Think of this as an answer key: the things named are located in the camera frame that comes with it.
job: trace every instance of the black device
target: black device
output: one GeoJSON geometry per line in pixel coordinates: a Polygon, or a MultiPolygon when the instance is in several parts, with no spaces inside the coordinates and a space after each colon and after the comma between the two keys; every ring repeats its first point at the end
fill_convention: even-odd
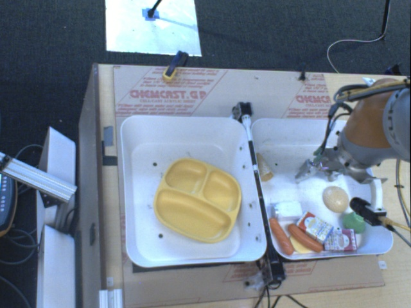
{"type": "Polygon", "coordinates": [[[16,206],[15,180],[0,173],[0,237],[12,226],[16,206]]]}

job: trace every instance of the wooden surface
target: wooden surface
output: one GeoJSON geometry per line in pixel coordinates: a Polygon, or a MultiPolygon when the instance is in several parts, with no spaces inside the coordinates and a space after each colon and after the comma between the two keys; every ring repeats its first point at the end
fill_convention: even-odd
{"type": "MultiPolygon", "coordinates": [[[[362,76],[347,74],[325,74],[325,79],[330,95],[345,84],[361,83],[362,76]]],[[[114,93],[112,65],[100,65],[100,103],[101,103],[101,126],[114,124],[114,93]]],[[[107,155],[116,155],[116,146],[106,149],[107,155]]],[[[378,177],[387,177],[388,180],[383,184],[384,206],[388,211],[388,217],[405,224],[403,213],[398,202],[395,184],[395,161],[384,161],[380,167],[374,168],[374,174],[378,177]]],[[[123,287],[123,269],[121,260],[121,231],[119,202],[112,199],[118,195],[118,178],[117,167],[104,167],[104,211],[105,211],[105,233],[107,238],[107,275],[113,278],[113,288],[123,287]]],[[[403,195],[407,202],[410,202],[410,164],[401,163],[401,182],[405,186],[403,195]]],[[[405,230],[400,232],[410,238],[410,234],[405,230]]],[[[367,289],[352,289],[345,291],[296,294],[294,297],[302,304],[309,308],[321,307],[408,307],[411,302],[411,292],[409,284],[411,283],[411,259],[410,248],[396,235],[394,236],[394,245],[390,252],[378,257],[384,261],[387,269],[383,270],[385,286],[373,287],[367,289]]],[[[275,292],[271,294],[271,304],[275,300],[275,292]]],[[[230,300],[224,302],[210,302],[202,304],[174,305],[168,307],[174,308],[251,308],[256,304],[256,299],[230,300]]],[[[261,307],[267,306],[267,299],[264,298],[261,307]]],[[[276,307],[296,307],[289,298],[280,299],[276,307]]]]}

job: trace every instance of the gray metal panel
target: gray metal panel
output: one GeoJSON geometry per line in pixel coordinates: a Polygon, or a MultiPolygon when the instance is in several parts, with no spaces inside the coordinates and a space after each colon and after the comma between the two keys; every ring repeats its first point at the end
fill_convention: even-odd
{"type": "Polygon", "coordinates": [[[78,200],[79,221],[77,232],[81,233],[81,265],[79,266],[82,285],[78,287],[82,297],[77,303],[81,307],[98,307],[99,290],[105,287],[105,259],[103,228],[100,228],[101,213],[101,134],[100,108],[98,99],[98,66],[92,67],[87,92],[83,102],[79,122],[78,143],[78,200]]]}

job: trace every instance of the yellow plate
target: yellow plate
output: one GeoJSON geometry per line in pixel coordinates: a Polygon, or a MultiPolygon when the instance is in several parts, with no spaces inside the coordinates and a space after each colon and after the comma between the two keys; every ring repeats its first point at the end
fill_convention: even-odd
{"type": "Polygon", "coordinates": [[[170,229],[205,243],[231,232],[241,205],[241,189],[230,174],[211,164],[182,158],[164,174],[154,211],[170,229]]]}

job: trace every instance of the black floor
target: black floor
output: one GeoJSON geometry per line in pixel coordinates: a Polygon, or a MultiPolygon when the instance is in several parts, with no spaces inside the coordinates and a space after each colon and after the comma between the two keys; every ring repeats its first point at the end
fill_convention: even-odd
{"type": "MultiPolygon", "coordinates": [[[[340,39],[379,37],[385,0],[195,0],[202,57],[188,67],[334,72],[326,51],[340,39]]],[[[400,63],[410,74],[411,0],[392,0],[386,37],[341,43],[331,59],[341,73],[383,74],[400,63]]],[[[48,126],[78,140],[78,119],[93,62],[166,65],[170,56],[105,50],[105,0],[0,0],[0,151],[42,144],[48,126]]],[[[39,151],[23,160],[35,164],[39,151]]],[[[15,225],[35,227],[34,194],[19,197],[15,225]]],[[[26,252],[0,239],[0,259],[26,252]]],[[[35,306],[37,260],[0,264],[35,306]]],[[[24,307],[0,280],[0,308],[24,307]]]]}

